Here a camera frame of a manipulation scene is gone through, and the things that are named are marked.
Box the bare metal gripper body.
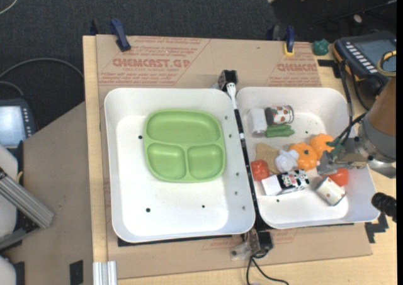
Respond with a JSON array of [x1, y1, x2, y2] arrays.
[[332, 135, 397, 179]]

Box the orange pumpkin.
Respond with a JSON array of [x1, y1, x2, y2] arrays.
[[309, 133, 336, 160], [288, 142, 319, 172]]

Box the red tomato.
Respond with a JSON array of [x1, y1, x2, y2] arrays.
[[250, 159, 271, 182], [327, 167, 349, 187]]

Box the white can orange dots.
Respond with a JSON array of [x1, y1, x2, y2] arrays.
[[315, 176, 347, 207]]

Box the white garlic bulb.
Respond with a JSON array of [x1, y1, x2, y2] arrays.
[[274, 148, 300, 173]]

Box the white carton cow print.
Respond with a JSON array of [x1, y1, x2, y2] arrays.
[[261, 169, 310, 197]]

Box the white plastic tray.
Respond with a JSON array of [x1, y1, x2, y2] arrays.
[[103, 87, 257, 244], [235, 86, 382, 230]]

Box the green bean pods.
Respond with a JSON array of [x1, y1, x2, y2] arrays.
[[264, 124, 296, 138]]

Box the tan bread slice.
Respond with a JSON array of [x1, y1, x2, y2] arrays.
[[254, 142, 285, 175]]

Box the white can strawberry print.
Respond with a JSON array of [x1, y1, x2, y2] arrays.
[[264, 104, 295, 126]]

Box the white carton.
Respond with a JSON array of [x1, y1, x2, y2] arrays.
[[246, 108, 269, 138]]

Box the thin black and white rod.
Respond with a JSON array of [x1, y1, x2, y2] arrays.
[[225, 83, 261, 232]]

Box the dark green toy vegetable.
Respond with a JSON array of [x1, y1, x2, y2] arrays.
[[312, 38, 330, 56]]

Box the green divided plate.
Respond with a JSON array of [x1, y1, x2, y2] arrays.
[[143, 108, 226, 184]]

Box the brown cardboard board red print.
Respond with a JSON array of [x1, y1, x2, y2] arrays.
[[95, 34, 374, 280]]

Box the black cylinder on white bracket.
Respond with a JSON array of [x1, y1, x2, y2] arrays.
[[371, 192, 397, 222]]

